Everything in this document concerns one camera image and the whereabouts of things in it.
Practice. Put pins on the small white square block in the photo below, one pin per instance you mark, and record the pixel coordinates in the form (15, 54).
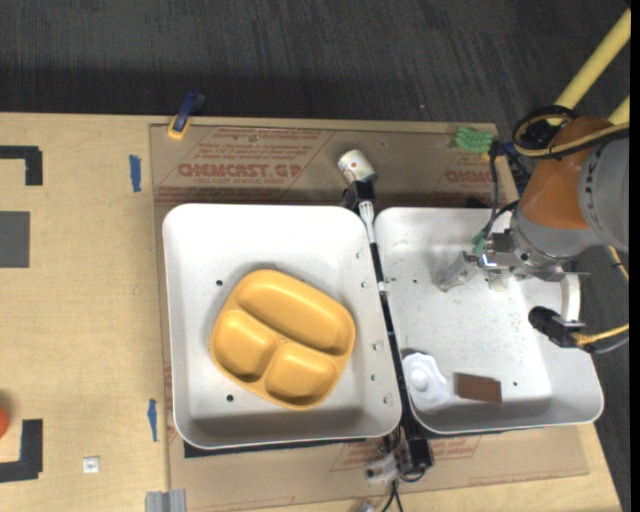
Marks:
(91, 464)

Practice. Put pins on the black cylinder on white bracket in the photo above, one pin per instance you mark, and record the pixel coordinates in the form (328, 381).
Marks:
(549, 324)

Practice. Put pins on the green grapes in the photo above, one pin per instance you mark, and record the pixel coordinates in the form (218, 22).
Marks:
(472, 140)

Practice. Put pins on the orange divided plate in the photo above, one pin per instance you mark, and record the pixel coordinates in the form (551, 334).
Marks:
(290, 310)

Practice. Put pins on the brown rectangular biscuit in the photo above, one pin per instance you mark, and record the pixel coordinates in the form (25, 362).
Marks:
(477, 387)

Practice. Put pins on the white cup with red print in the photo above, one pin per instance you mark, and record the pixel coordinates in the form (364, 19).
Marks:
(355, 165)

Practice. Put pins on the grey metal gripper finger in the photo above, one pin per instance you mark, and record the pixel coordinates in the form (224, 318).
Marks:
(499, 282)
(462, 267)

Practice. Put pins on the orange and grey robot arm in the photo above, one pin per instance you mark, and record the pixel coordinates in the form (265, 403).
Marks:
(552, 195)

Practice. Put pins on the white fried egg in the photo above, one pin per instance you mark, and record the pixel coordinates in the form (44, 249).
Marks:
(422, 382)

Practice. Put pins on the thin black and white rod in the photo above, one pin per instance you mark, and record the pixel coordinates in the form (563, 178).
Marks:
(382, 285)

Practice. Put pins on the white plastic tray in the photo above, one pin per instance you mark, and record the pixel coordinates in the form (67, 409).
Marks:
(280, 235)
(475, 330)

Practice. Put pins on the brown cardboard board red print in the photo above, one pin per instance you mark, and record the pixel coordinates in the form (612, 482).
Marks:
(240, 170)

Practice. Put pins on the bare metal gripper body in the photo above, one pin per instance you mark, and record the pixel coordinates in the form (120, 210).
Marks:
(501, 252)

